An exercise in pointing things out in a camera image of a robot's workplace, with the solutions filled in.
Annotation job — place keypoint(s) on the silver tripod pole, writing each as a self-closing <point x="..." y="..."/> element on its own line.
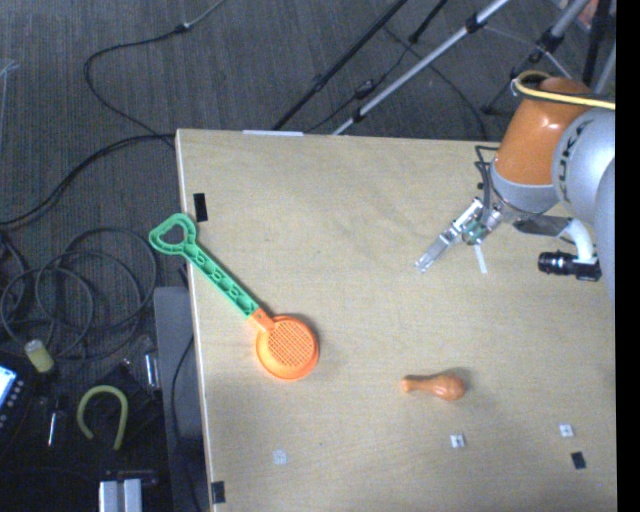
<point x="420" y="65"/>

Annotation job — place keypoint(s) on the pale yellow cylinder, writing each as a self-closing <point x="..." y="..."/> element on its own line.
<point x="39" y="356"/>

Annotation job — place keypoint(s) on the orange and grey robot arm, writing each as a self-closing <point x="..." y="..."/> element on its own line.
<point x="535" y="135"/>

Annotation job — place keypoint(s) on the black cylinder on white bracket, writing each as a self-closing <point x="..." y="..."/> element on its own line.
<point x="567" y="263"/>

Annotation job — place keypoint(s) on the grey and black tripod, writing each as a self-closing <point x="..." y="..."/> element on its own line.
<point x="547" y="40"/>

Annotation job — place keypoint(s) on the orange toy chicken drumstick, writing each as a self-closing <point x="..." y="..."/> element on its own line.
<point x="442" y="386"/>

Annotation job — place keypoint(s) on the black stand pole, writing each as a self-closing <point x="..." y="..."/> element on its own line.
<point x="340" y="65"/>

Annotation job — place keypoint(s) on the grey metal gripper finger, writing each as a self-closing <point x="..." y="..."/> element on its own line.
<point x="481" y="260"/>
<point x="432" y="254"/>

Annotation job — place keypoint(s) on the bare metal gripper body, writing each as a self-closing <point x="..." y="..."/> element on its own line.
<point x="477" y="222"/>

